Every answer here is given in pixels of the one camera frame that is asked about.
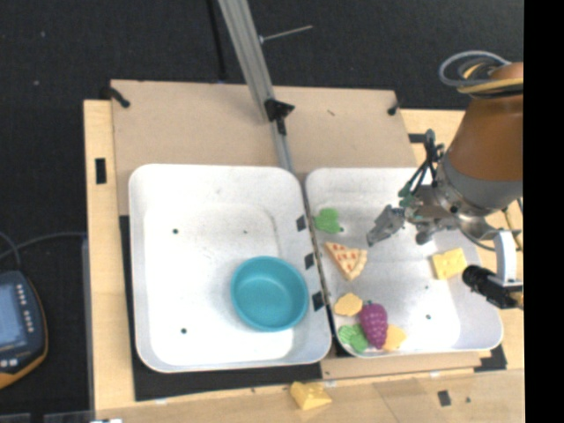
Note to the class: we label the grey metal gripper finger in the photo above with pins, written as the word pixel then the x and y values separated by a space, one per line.
pixel 424 236
pixel 384 226

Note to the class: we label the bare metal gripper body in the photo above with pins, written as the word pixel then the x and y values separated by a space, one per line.
pixel 445 216

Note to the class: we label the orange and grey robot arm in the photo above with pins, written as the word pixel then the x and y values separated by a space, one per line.
pixel 489 148

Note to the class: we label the yellow toy cheese wedge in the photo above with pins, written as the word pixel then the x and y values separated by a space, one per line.
pixel 310 395
pixel 449 263

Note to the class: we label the toy pizza slice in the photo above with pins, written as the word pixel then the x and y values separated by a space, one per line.
pixel 348 258

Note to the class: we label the green toy broccoli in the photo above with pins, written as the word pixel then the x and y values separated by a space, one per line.
pixel 352 337
pixel 327 220

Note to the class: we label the white plastic tray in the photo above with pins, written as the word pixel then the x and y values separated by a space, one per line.
pixel 194 271
pixel 410 298

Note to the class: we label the yellow toy biscuit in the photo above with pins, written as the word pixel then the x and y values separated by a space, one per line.
pixel 394 338
pixel 348 304

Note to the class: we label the purple toy grapes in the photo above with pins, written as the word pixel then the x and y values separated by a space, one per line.
pixel 373 324

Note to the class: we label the teal bowl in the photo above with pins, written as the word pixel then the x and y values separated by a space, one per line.
pixel 269 293

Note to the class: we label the brown cardboard board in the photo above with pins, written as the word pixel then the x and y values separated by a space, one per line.
pixel 198 126

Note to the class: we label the black cylinder on white bracket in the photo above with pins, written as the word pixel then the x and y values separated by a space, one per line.
pixel 489 284

